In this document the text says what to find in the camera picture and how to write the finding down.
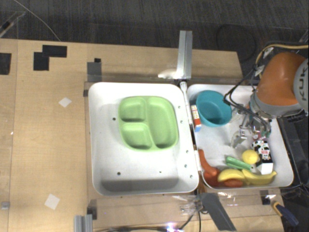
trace teal bowl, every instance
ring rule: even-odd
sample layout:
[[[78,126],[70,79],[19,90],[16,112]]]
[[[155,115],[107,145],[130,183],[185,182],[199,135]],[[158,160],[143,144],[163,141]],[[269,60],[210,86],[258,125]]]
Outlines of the teal bowl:
[[[197,110],[202,124],[218,127],[227,124],[232,118],[232,109],[223,102],[223,95],[212,90],[199,93]]]

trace banana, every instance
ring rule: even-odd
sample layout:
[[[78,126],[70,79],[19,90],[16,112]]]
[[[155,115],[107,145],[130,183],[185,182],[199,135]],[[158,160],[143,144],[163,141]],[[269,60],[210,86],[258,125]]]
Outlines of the banana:
[[[237,169],[224,169],[218,175],[218,182],[223,182],[228,179],[237,179],[237,180],[245,180],[244,174]]]
[[[243,175],[245,176],[247,182],[253,184],[253,185],[266,185],[270,183],[273,179],[273,177],[277,174],[275,171],[273,171],[270,174],[263,174],[263,175],[257,175],[253,174],[250,171],[246,169],[241,170]]]

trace green divided tray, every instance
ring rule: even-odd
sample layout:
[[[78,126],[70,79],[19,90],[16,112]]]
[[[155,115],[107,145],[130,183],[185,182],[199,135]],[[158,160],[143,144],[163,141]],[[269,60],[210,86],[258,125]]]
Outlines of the green divided tray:
[[[172,104],[157,96],[134,96],[118,109],[122,140],[130,149],[158,150],[178,142],[178,126]]]

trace lemon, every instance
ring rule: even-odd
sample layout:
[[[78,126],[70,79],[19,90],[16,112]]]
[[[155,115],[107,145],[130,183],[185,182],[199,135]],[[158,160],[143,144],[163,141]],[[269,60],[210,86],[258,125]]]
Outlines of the lemon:
[[[259,160],[259,155],[253,149],[247,149],[242,153],[242,160],[247,164],[255,164]]]

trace gray carpet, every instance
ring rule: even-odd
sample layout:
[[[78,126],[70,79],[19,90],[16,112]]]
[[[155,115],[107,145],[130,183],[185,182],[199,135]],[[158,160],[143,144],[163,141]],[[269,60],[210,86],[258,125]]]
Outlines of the gray carpet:
[[[178,47],[179,30],[192,30],[194,49],[237,51],[243,74],[249,72],[267,41],[297,42],[309,20],[309,0],[18,1],[42,18],[62,41]],[[12,0],[0,0],[0,25],[14,11],[25,9]],[[56,40],[31,13],[19,21],[18,30],[12,28],[5,37]],[[308,120],[295,127],[307,150]]]

